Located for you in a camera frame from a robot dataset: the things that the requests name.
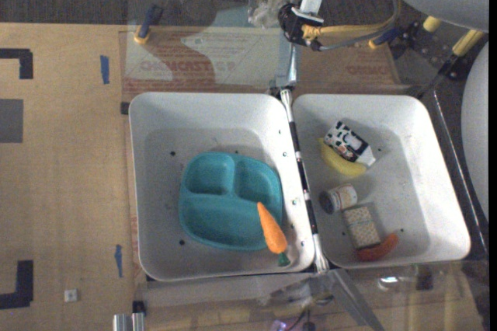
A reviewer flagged yellow banana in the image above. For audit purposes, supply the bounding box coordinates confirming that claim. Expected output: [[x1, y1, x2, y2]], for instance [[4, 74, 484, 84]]
[[318, 137, 368, 179]]

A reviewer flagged beige patterned carton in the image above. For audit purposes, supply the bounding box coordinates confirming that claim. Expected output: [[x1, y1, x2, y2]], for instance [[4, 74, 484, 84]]
[[342, 204, 383, 251]]

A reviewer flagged teal divided plate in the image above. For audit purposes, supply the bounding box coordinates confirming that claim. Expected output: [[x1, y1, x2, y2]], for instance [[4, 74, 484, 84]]
[[178, 151, 284, 253]]

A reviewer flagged thin black and white rod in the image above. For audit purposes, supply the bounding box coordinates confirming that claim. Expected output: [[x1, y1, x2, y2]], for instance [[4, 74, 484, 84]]
[[280, 88, 330, 274]]

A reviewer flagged black and white milk carton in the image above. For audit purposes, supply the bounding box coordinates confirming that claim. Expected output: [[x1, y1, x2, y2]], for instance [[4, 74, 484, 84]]
[[322, 120, 377, 168]]

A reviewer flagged red sausage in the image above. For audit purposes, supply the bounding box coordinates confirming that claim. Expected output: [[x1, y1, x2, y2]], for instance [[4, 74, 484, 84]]
[[356, 232, 401, 263]]

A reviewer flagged white plastic tray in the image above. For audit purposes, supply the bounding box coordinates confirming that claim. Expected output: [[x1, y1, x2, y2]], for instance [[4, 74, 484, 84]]
[[290, 93, 472, 270], [127, 91, 316, 282]]

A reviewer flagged small white can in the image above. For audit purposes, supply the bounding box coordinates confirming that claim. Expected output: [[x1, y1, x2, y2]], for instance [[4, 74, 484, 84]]
[[318, 183, 359, 215]]

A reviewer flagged orange carrot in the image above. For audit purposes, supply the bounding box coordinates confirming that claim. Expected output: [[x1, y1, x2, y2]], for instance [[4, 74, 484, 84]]
[[256, 200, 292, 267]]

